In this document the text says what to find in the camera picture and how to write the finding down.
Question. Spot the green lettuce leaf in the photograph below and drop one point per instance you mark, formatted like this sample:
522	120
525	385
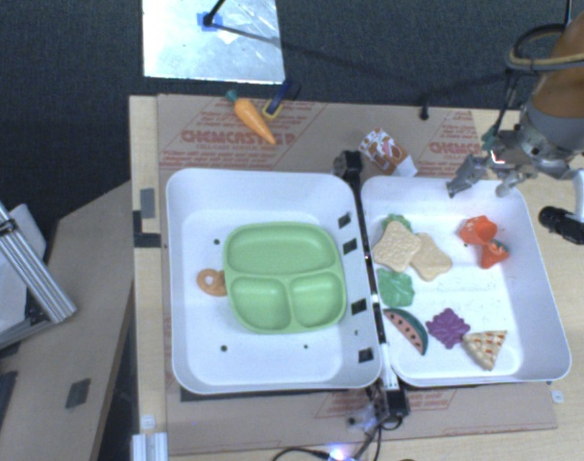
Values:
396	287
396	219

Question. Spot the tan pizza slice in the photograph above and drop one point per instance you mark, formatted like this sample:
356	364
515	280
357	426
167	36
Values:
484	348

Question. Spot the thin black and white rod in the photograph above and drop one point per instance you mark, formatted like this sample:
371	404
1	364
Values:
365	238

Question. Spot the white plastic tray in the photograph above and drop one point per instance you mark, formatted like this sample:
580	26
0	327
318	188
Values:
201	353
527	315

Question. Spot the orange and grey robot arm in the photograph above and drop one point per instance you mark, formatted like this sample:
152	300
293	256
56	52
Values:
570	55

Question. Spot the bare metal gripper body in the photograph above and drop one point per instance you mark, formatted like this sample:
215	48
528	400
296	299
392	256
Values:
544	159

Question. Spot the brown cardboard board red print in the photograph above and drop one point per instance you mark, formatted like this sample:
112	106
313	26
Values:
253	430

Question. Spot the purple grapes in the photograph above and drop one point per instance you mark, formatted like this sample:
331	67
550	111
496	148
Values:
446	328

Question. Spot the red strawberry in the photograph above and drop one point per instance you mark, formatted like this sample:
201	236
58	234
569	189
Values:
493	253

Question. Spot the red and green watermelon slice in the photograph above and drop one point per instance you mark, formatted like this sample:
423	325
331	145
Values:
412	329

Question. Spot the orange pretzel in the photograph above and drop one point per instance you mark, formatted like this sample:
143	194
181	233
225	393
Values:
209	283

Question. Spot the tan bread slice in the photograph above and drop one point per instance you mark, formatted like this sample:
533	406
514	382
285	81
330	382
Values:
396	247
433	259

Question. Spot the orange carrot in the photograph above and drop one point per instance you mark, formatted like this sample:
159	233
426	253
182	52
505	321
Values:
252	118

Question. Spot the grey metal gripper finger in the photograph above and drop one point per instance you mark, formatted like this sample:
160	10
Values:
511	182
466	175

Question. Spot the black cylinder on white bracket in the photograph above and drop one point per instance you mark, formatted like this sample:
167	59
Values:
563	224

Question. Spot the green divided plate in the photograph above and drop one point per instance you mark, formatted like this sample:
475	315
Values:
282	252

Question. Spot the red pepper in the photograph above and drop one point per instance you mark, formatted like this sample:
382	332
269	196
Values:
477	231

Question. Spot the white and orange carton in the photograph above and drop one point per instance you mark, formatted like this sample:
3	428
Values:
383	152

